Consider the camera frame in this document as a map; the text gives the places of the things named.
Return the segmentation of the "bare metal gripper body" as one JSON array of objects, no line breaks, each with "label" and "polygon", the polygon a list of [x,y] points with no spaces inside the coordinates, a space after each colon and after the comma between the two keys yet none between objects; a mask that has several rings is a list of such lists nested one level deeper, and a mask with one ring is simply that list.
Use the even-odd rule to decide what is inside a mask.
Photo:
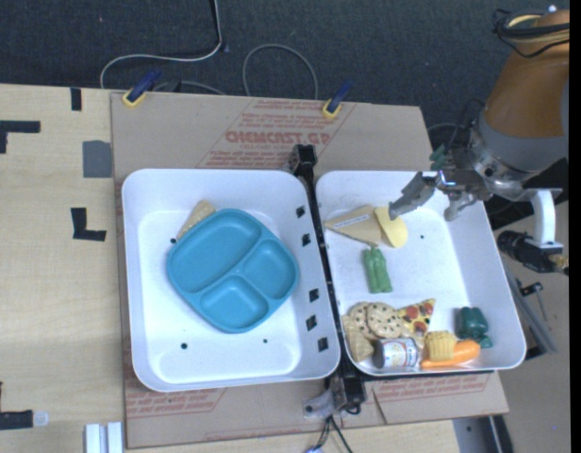
[{"label": "bare metal gripper body", "polygon": [[536,194],[524,187],[537,174],[537,156],[528,150],[508,149],[508,154],[499,157],[486,146],[440,146],[434,151],[434,170],[437,187],[455,200],[487,201],[496,195],[526,202]]}]

